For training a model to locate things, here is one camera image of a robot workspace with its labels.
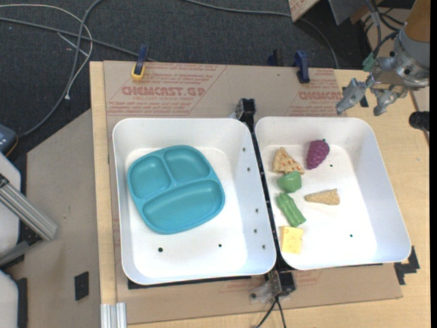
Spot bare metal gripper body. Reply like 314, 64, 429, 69
366, 55, 430, 96

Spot purple toy grapes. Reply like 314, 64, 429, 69
305, 139, 331, 171

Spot toy pizza slice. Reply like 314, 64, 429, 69
271, 146, 306, 175

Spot beige toy bread wedge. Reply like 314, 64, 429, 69
304, 188, 341, 206

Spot green toy pepper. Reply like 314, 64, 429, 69
276, 170, 303, 194

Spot white plastic tray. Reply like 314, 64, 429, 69
111, 116, 278, 286
254, 115, 412, 272

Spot green toy asparagus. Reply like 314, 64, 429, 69
275, 192, 307, 228

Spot yellow toy cheese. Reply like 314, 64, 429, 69
279, 225, 305, 256

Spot brown cardboard board red print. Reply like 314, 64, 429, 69
102, 59, 404, 325

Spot blue divided plate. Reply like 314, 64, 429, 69
126, 144, 227, 236

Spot black cylinder on white bracket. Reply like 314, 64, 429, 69
409, 110, 430, 132

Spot black block with thin wires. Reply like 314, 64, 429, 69
234, 97, 257, 122
264, 270, 296, 299

